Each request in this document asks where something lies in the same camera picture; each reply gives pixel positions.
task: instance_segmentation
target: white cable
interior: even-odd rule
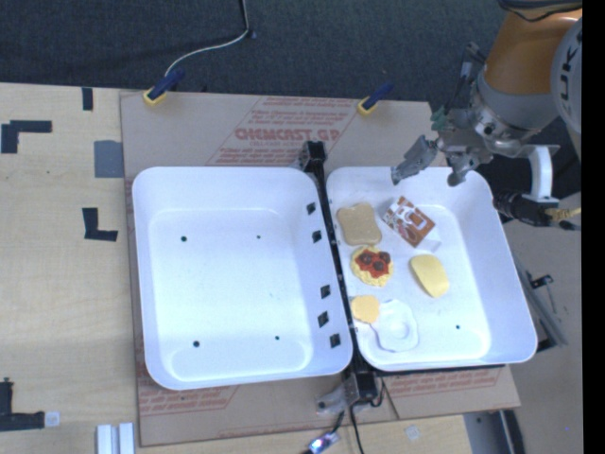
[[[184,56],[180,56],[178,59],[176,59],[174,62],[172,62],[168,68],[166,69],[166,72],[164,73],[164,76],[167,76],[168,73],[170,73],[170,71],[181,61],[184,61],[187,58],[190,58],[191,56],[195,56],[197,54],[201,54],[202,52],[207,52],[210,50],[217,50],[217,49],[222,49],[224,47],[228,47],[229,45],[233,45],[238,43],[239,41],[241,41],[242,39],[244,39],[247,35],[248,32],[250,31],[250,25],[248,23],[248,11],[246,10],[246,0],[242,0],[242,9],[244,11],[244,22],[246,24],[246,30],[244,30],[244,32],[238,36],[235,37],[233,40],[228,41],[224,44],[218,44],[218,45],[211,45],[209,47],[203,47],[201,49],[198,50],[194,50],[193,52],[189,52],[188,54],[185,54]]]

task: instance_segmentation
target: cardboard box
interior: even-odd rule
[[[356,104],[354,99],[171,93],[161,105],[148,107],[140,92],[122,94],[143,446],[334,424],[335,415],[317,413],[316,400],[340,384],[340,375],[187,392],[168,391],[151,379],[144,360],[131,187],[136,175],[152,166],[296,166],[303,143],[314,140],[325,143],[326,174],[342,166],[395,166],[419,135],[430,136],[426,103],[380,101],[369,116],[359,114]],[[388,376],[385,384],[386,401],[361,411],[359,423],[519,405],[507,366]]]

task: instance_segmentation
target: white tray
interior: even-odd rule
[[[155,167],[133,189],[145,358],[173,390],[331,375],[353,347],[313,181]]]
[[[349,296],[373,294],[382,306],[397,300],[407,306],[406,314],[411,310],[407,324],[391,325],[398,328],[395,334],[408,334],[406,349],[399,351],[381,346],[380,324],[374,329],[355,320],[361,354],[377,369],[515,363],[531,358],[536,350],[535,328],[499,216],[492,206],[491,190],[475,172],[467,175],[465,183],[450,187],[450,172],[446,167],[430,167],[397,186],[392,184],[388,167],[345,167],[328,177],[328,197]],[[426,242],[416,249],[381,220],[400,196],[436,223]],[[382,233],[376,247],[389,252],[393,261],[393,275],[381,288],[368,286],[354,276],[350,258],[359,246],[348,245],[338,226],[337,210],[362,201],[374,208]],[[424,245],[435,239],[441,245],[433,254],[443,264],[451,285],[440,298],[423,291],[408,265],[415,254],[432,253]]]

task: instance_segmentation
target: blue clamp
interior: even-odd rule
[[[393,85],[390,82],[384,83],[380,86],[376,91],[374,91],[370,96],[364,97],[361,101],[357,103],[357,111],[364,116],[371,114],[375,107],[376,103],[380,99],[384,99],[385,96],[390,93],[393,89]]]
[[[161,78],[155,86],[143,93],[143,100],[149,106],[155,106],[162,102],[166,97],[166,92],[170,91],[185,77],[185,71],[174,69]]]

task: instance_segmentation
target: wooden table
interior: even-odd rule
[[[0,376],[15,383],[15,412],[58,411],[60,425],[0,432],[1,453],[95,452],[95,427],[132,422],[136,385],[124,180],[98,179],[94,142],[121,141],[119,90],[0,84],[0,123],[51,120],[52,133],[19,134],[0,154]],[[82,208],[115,242],[84,239]],[[415,426],[412,439],[406,428]],[[322,432],[294,432],[137,452],[303,452]],[[329,452],[358,452],[352,428]],[[366,425],[364,450],[469,454],[460,415]]]

